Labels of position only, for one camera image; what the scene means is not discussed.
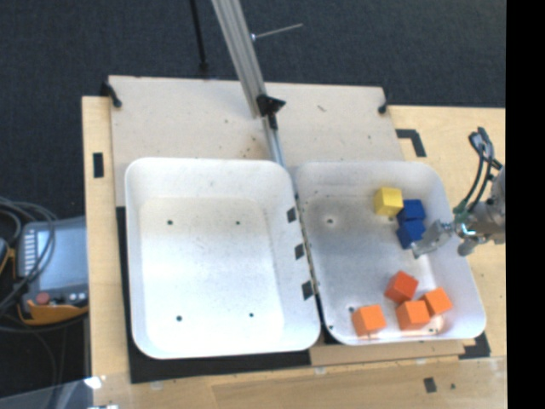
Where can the blue cube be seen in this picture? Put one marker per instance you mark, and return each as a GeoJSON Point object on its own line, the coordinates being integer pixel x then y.
{"type": "Point", "coordinates": [411, 232]}
{"type": "Point", "coordinates": [413, 209]}

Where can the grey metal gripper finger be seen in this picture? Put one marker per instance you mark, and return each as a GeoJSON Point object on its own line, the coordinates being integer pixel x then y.
{"type": "Point", "coordinates": [432, 239]}
{"type": "Point", "coordinates": [467, 246]}

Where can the orange cube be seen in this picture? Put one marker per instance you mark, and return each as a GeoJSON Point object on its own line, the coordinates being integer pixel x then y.
{"type": "Point", "coordinates": [437, 301]}
{"type": "Point", "coordinates": [401, 286]}
{"type": "Point", "coordinates": [368, 320]}
{"type": "Point", "coordinates": [412, 315]}

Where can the yellow cube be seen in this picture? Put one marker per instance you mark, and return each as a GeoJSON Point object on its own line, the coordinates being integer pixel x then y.
{"type": "Point", "coordinates": [387, 200]}

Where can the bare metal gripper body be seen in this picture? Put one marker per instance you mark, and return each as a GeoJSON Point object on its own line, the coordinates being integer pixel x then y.
{"type": "Point", "coordinates": [485, 222]}

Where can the pale flat board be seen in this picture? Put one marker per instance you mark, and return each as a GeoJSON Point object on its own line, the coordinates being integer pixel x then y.
{"type": "Point", "coordinates": [179, 117]}

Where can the white plastic tray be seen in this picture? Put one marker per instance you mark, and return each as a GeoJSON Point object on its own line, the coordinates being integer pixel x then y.
{"type": "Point", "coordinates": [353, 254]}
{"type": "Point", "coordinates": [213, 262]}

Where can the thin black and white rod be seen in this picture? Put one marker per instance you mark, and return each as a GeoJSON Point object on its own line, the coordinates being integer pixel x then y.
{"type": "Point", "coordinates": [276, 143]}

